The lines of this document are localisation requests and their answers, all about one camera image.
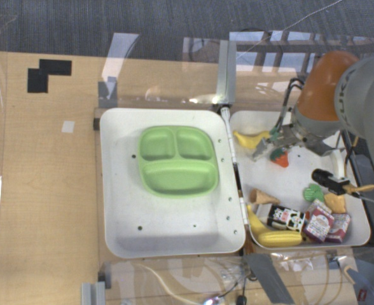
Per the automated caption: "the black and white carton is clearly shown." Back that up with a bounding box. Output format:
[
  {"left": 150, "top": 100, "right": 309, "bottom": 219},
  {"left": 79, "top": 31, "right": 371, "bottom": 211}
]
[{"left": 266, "top": 204, "right": 306, "bottom": 233}]

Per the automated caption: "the thin black and white rod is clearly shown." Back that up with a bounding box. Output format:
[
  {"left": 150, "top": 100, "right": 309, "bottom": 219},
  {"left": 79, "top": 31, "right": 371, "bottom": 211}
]
[{"left": 219, "top": 106, "right": 250, "bottom": 226}]

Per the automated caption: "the green divided plate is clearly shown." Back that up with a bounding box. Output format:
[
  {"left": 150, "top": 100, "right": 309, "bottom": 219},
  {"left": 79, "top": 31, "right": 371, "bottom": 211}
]
[{"left": 137, "top": 125, "right": 221, "bottom": 200}]

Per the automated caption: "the white plastic tray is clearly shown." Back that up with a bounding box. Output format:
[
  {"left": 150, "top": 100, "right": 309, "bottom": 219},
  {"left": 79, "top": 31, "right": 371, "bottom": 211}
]
[
  {"left": 99, "top": 107, "right": 247, "bottom": 260},
  {"left": 230, "top": 110, "right": 372, "bottom": 251}
]

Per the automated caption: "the tan ice cream cone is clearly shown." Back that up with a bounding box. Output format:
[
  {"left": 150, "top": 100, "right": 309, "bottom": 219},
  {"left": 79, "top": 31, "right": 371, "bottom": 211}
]
[{"left": 249, "top": 188, "right": 281, "bottom": 207}]

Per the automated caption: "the green broccoli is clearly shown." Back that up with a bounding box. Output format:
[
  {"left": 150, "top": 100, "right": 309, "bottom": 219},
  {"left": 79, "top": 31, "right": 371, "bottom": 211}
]
[{"left": 302, "top": 183, "right": 325, "bottom": 202}]

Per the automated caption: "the yellow biscuit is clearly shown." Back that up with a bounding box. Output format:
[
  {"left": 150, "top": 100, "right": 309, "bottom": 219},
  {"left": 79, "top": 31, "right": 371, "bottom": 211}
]
[{"left": 323, "top": 192, "right": 347, "bottom": 215}]

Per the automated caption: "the yellow corn cob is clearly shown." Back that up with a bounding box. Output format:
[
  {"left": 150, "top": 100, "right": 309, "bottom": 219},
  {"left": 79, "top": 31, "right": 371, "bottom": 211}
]
[{"left": 257, "top": 229, "right": 303, "bottom": 248}]

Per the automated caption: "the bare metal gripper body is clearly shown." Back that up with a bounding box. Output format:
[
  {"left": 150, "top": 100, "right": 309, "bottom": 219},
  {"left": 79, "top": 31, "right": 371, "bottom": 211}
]
[{"left": 266, "top": 123, "right": 307, "bottom": 150}]

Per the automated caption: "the red strawberry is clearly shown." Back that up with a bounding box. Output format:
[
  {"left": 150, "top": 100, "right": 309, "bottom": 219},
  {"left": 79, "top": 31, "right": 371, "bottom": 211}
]
[{"left": 268, "top": 147, "right": 291, "bottom": 169}]

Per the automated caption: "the pink and white carton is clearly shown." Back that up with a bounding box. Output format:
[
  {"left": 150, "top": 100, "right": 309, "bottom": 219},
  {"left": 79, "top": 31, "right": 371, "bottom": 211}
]
[
  {"left": 305, "top": 198, "right": 333, "bottom": 215},
  {"left": 324, "top": 213, "right": 351, "bottom": 244},
  {"left": 302, "top": 206, "right": 335, "bottom": 244}
]

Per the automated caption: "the yellow banana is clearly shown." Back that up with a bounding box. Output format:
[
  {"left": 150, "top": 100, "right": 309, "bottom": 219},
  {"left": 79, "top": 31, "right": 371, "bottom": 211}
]
[
  {"left": 246, "top": 203, "right": 272, "bottom": 234},
  {"left": 233, "top": 130, "right": 271, "bottom": 150}
]

